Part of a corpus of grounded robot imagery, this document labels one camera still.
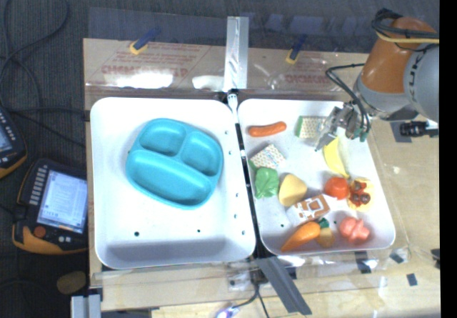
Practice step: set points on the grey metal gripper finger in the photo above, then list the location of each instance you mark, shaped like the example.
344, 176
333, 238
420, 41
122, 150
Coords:
326, 139
324, 126

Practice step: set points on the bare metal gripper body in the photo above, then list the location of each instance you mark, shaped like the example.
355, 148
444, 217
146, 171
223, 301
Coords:
343, 119

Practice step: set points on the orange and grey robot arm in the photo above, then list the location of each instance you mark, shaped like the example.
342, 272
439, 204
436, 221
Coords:
389, 63

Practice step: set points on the green and white carton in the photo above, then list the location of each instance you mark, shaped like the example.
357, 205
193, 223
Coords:
308, 127

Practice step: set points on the yellow banana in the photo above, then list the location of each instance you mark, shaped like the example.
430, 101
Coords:
335, 159

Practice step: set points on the white plastic tray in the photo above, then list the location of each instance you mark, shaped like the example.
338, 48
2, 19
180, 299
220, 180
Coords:
168, 231
307, 159

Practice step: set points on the red tomato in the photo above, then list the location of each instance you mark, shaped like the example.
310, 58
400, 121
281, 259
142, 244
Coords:
336, 188

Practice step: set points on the orange sausage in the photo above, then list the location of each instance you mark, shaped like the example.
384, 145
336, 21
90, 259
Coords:
267, 129

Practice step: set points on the white patterned packet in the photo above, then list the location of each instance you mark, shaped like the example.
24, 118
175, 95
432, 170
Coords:
267, 156

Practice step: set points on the yellow pizza slice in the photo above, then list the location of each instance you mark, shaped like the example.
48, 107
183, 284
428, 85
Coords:
361, 196

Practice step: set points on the orange and white carton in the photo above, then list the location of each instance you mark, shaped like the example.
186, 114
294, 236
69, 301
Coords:
308, 208

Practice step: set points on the green lettuce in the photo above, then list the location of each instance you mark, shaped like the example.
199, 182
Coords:
267, 183

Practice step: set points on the pink toy food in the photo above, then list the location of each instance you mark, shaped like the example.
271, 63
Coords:
353, 230

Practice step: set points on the yellow pineapple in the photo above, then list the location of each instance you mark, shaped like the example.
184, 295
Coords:
326, 238

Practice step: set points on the orange carrot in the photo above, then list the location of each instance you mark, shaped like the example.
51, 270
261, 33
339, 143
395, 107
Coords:
301, 236

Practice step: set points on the blue divided plate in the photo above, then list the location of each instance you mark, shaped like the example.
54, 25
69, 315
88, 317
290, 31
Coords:
175, 163

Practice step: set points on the brown cardboard board red print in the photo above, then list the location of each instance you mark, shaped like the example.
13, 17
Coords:
171, 63

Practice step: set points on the brown potato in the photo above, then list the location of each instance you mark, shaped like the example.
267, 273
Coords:
71, 282

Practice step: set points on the black cylinder on white bracket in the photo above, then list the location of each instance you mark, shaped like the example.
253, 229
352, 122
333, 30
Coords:
416, 128

